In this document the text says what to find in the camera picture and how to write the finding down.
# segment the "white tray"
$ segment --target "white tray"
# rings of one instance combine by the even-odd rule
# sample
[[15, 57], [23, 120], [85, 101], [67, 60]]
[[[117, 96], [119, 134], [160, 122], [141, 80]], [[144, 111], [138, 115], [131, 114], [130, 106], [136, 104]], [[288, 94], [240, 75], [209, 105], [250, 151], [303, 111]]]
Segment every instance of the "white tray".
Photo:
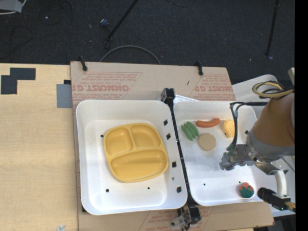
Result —
[[[250, 131], [256, 121], [256, 116], [251, 106], [242, 106], [238, 112], [237, 144], [244, 144], [246, 142], [245, 131]], [[233, 137], [227, 138], [222, 131], [223, 121], [233, 119], [230, 102], [178, 102], [174, 106], [174, 113], [191, 194], [198, 204], [211, 206], [262, 201], [257, 196], [260, 187], [276, 191], [275, 177], [266, 175], [254, 165], [235, 166], [230, 171], [220, 169], [219, 162], [221, 162], [222, 155], [233, 140]], [[210, 133], [215, 136], [217, 145], [212, 151], [204, 151], [197, 139], [188, 140], [181, 130], [181, 125], [187, 121], [195, 124], [196, 120], [210, 120], [215, 117], [220, 118], [220, 125], [212, 128], [197, 127], [200, 134]], [[240, 182], [248, 182], [253, 186], [255, 194], [251, 198], [245, 199], [239, 195], [237, 188]]]
[[[76, 117], [81, 201], [86, 211], [105, 215], [177, 209], [185, 205], [186, 184], [171, 112], [166, 104], [161, 101], [85, 100], [77, 106]], [[159, 132], [168, 153], [169, 167], [155, 178], [123, 183], [109, 169], [101, 135], [110, 128], [138, 122], [151, 124]]]

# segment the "yellow divided plate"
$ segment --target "yellow divided plate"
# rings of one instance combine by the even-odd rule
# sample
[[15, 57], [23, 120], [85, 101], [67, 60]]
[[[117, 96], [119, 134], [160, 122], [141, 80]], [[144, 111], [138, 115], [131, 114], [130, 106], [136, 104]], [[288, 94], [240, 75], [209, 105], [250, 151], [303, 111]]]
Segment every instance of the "yellow divided plate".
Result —
[[163, 174], [168, 154], [157, 130], [147, 123], [112, 128], [104, 135], [109, 168], [119, 181], [136, 182]]

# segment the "toy sausage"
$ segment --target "toy sausage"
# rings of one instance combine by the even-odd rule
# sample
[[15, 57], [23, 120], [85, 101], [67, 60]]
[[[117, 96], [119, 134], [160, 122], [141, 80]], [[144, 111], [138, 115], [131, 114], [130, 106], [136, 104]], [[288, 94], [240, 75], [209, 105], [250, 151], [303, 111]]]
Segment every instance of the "toy sausage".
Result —
[[201, 121], [201, 120], [197, 120], [196, 121], [196, 126], [200, 127], [200, 128], [211, 128], [214, 127], [216, 125], [218, 125], [220, 123], [220, 119], [219, 118], [214, 118], [210, 121]]

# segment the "cardboard sheet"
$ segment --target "cardboard sheet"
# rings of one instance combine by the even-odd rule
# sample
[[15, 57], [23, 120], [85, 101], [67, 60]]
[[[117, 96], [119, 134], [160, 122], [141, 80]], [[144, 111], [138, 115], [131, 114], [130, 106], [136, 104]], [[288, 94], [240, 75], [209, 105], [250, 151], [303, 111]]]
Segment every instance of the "cardboard sheet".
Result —
[[[177, 95], [197, 100], [235, 101], [226, 68], [149, 64], [118, 64], [86, 62], [71, 63], [72, 102], [74, 115], [78, 221], [80, 231], [172, 231], [170, 221], [177, 210], [143, 211], [103, 216], [82, 211], [80, 194], [79, 153], [76, 107], [86, 99], [157, 100], [164, 88], [174, 88]], [[273, 217], [266, 203], [200, 206], [201, 221], [192, 231], [234, 230], [271, 226]]]

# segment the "black tape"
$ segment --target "black tape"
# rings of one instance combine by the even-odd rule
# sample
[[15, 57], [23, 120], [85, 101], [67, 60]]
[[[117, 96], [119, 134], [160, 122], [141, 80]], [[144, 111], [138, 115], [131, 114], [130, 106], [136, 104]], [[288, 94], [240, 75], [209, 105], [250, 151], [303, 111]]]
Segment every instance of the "black tape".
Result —
[[10, 75], [1, 76], [1, 94], [17, 94], [18, 80], [35, 80], [35, 68], [10, 68]]
[[70, 85], [71, 84], [71, 80], [70, 79], [65, 79], [63, 81], [63, 84]]
[[1, 76], [1, 94], [17, 94], [17, 80], [10, 75]]

